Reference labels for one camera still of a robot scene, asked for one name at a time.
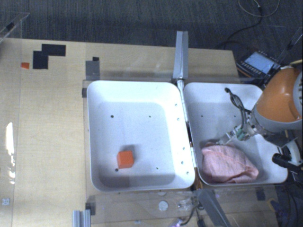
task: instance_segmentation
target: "pink cloth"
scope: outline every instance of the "pink cloth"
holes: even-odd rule
[[[234,146],[207,143],[202,155],[202,171],[209,183],[250,183],[259,174],[244,153]]]

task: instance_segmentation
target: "transparent plastic sheet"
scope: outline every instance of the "transparent plastic sheet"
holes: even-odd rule
[[[12,225],[21,84],[22,20],[28,14],[0,12],[0,225]]]
[[[95,79],[83,81],[83,88],[94,80],[156,81],[171,82],[175,48],[144,47],[127,45],[87,44],[86,61],[98,61],[99,71]],[[221,51],[225,61],[232,61],[232,53]],[[224,68],[220,60],[210,50],[189,50],[190,82],[246,83],[250,79],[239,80],[235,74]],[[213,73],[218,65],[222,73]],[[196,203],[195,192],[190,189],[169,189],[140,192],[101,192],[91,182],[89,156],[89,121],[87,98],[83,98],[84,132],[86,152],[87,209],[92,210],[91,222],[96,226],[177,226],[185,222]],[[201,181],[194,183],[196,189]],[[290,216],[287,202],[281,201],[274,185],[224,186],[211,189],[232,226],[278,226],[279,221],[287,221]],[[194,212],[187,226],[196,226],[198,216],[206,226],[213,226],[204,209]]]

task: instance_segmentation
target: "orange square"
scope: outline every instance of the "orange square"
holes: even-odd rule
[[[131,150],[120,151],[117,155],[118,167],[122,168],[130,168],[134,164],[133,152]]]
[[[24,69],[29,69],[29,63],[28,62],[22,62],[21,67]]]

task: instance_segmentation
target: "gray floor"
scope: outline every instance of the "gray floor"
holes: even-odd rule
[[[257,0],[264,14],[278,0]],[[242,0],[258,14],[257,6]],[[24,38],[174,46],[177,30],[189,32],[189,46],[213,48],[257,17],[240,9],[238,0],[0,0],[1,11],[30,12]],[[277,57],[302,26],[303,0],[281,0],[275,14],[233,37]],[[8,18],[0,17],[3,24]],[[246,51],[229,45],[236,57]],[[302,58],[302,40],[286,62]]]

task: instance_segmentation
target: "white plastic tray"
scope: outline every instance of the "white plastic tray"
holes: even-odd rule
[[[201,148],[208,142],[216,142],[226,132],[241,124],[241,114],[230,101],[225,92],[228,87],[238,95],[247,109],[252,109],[262,94],[254,85],[189,83],[185,86],[184,97],[187,105],[190,129],[196,153],[197,165],[201,179],[213,186],[233,186],[234,183],[208,183],[202,172]],[[248,141],[233,141],[259,170],[258,178],[249,184],[282,183],[287,178],[287,169],[273,163],[271,158],[278,153],[277,147],[262,136],[256,135]]]
[[[195,179],[179,90],[170,83],[95,81],[87,90],[91,180],[100,191],[184,189]],[[116,156],[132,150],[134,165]]]

